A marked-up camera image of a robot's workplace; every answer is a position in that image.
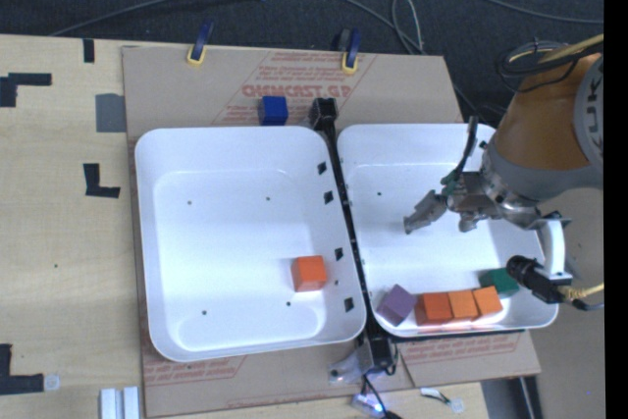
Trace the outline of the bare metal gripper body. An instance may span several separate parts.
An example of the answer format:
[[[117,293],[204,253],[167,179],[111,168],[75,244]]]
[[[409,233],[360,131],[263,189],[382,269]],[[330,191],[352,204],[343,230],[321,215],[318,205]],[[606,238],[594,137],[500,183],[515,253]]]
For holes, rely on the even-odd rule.
[[[451,172],[445,177],[448,210],[484,210],[487,220],[504,220],[518,228],[532,228],[541,218],[538,202],[512,190],[493,172]]]

